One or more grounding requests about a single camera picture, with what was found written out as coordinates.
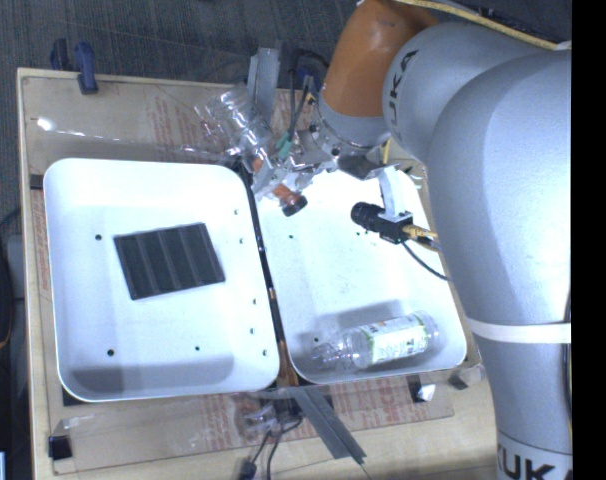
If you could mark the clear plastic bottle white label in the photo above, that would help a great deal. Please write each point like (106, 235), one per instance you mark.
(393, 340)

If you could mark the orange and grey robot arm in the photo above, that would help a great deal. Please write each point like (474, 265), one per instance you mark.
(503, 178)

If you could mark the black cylinder on white bracket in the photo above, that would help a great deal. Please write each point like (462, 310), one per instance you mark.
(390, 220)

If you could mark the white plastic tray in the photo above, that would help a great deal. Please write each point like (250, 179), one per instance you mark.
(148, 348)
(343, 283)

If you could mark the black ribbed rectangular mat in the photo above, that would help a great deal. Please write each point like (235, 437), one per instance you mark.
(169, 260)

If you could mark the brown cardboard board red print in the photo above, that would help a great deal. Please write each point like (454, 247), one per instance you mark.
(133, 428)

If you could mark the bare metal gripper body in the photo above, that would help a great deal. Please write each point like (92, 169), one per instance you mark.
(317, 149)

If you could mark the clear plastic bottle black cap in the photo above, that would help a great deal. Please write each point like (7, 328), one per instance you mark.
(243, 128)

